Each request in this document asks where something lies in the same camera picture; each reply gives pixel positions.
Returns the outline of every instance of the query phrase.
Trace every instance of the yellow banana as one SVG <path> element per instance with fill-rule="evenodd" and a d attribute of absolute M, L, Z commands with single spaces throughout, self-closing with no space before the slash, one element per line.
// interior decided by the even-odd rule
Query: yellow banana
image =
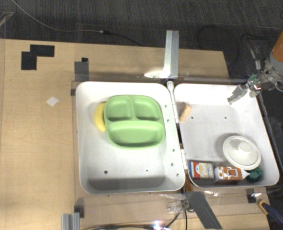
<path fill-rule="evenodd" d="M 94 111 L 94 124 L 100 131 L 105 131 L 105 122 L 104 122 L 104 108 L 106 102 L 98 104 L 97 108 Z"/>

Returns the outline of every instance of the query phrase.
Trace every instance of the metal hinge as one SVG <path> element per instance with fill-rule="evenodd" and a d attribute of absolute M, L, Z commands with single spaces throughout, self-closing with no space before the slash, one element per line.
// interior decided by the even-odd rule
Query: metal hinge
<path fill-rule="evenodd" d="M 167 88 L 170 92 L 170 97 L 171 97 L 171 102 L 172 102 L 172 108 L 173 108 L 173 113 L 174 113 L 174 119 L 175 119 L 175 123 L 178 124 L 179 123 L 179 114 L 178 114 L 178 109 L 176 106 L 176 100 L 175 100 L 175 96 L 174 96 L 174 84 L 173 81 L 168 81 L 167 82 Z"/>
<path fill-rule="evenodd" d="M 188 164 L 187 164 L 186 153 L 185 153 L 184 149 L 181 149 L 181 159 L 183 161 L 184 169 L 187 170 L 188 169 Z"/>

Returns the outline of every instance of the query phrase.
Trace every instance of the wooden table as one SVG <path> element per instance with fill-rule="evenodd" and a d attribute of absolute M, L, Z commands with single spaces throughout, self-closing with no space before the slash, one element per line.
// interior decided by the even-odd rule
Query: wooden table
<path fill-rule="evenodd" d="M 30 51 L 30 44 L 54 45 L 55 56 L 38 57 L 37 70 L 21 70 L 21 52 Z M 78 189 L 70 90 L 74 62 L 82 57 L 89 59 L 90 75 L 142 76 L 163 66 L 164 49 L 0 39 L 0 230 L 59 230 L 61 214 L 73 212 Z M 223 53 L 217 51 L 181 49 L 179 73 L 228 77 Z M 53 107 L 46 103 L 51 97 L 59 99 Z M 256 192 L 268 201 L 263 188 Z M 244 190 L 221 193 L 222 197 L 207 200 L 224 229 L 269 229 L 266 216 L 256 204 L 247 203 Z M 92 219 L 101 224 L 112 222 L 113 218 L 106 220 L 104 214 L 113 210 L 121 221 L 126 219 L 128 212 L 121 201 L 118 205 L 100 204 L 105 201 L 109 202 L 106 198 L 92 200 L 90 206 L 99 209 Z M 153 204 L 148 206 L 152 209 L 149 213 L 158 212 L 159 207 L 166 208 Z M 157 216 L 172 219 L 174 215 L 161 210 Z M 195 213 L 188 217 L 189 229 L 203 229 Z M 184 229 L 184 225 L 180 215 L 172 229 Z"/>

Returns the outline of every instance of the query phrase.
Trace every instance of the green object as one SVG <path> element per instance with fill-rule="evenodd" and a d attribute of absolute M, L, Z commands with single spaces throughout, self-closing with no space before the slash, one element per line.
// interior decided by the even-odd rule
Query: green object
<path fill-rule="evenodd" d="M 253 73 L 251 75 L 251 77 L 249 77 L 248 79 L 249 81 L 253 82 L 253 83 L 257 83 L 258 82 L 258 78 L 257 78 L 257 75 L 255 73 Z"/>
<path fill-rule="evenodd" d="M 246 177 L 246 180 L 249 182 L 257 182 L 262 176 L 262 172 L 259 167 L 247 172 L 250 173 L 250 175 Z"/>
<path fill-rule="evenodd" d="M 117 95 L 104 110 L 106 134 L 120 148 L 148 148 L 165 139 L 165 125 L 159 104 L 148 96 Z"/>

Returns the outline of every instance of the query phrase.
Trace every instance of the sink basin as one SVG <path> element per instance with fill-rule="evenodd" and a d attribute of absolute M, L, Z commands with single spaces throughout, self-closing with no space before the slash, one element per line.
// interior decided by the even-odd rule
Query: sink basin
<path fill-rule="evenodd" d="M 104 110 L 106 135 L 120 148 L 149 148 L 165 139 L 159 104 L 141 95 L 111 97 Z"/>
<path fill-rule="evenodd" d="M 103 102 L 108 132 L 94 122 L 96 107 Z M 76 89 L 76 105 L 79 179 L 87 193 L 167 192 L 183 186 L 181 148 L 166 87 L 84 82 Z"/>
<path fill-rule="evenodd" d="M 196 186 L 206 188 L 271 186 L 279 180 L 279 170 L 256 98 L 247 93 L 229 104 L 227 98 L 234 85 L 179 84 L 174 89 L 176 101 L 189 103 L 192 110 L 181 123 L 182 141 L 186 159 L 210 161 L 214 168 L 231 166 L 223 153 L 223 143 L 231 136 L 253 141 L 261 153 L 259 168 L 263 172 L 258 182 L 242 180 L 235 185 L 216 185 L 213 180 L 193 180 Z"/>

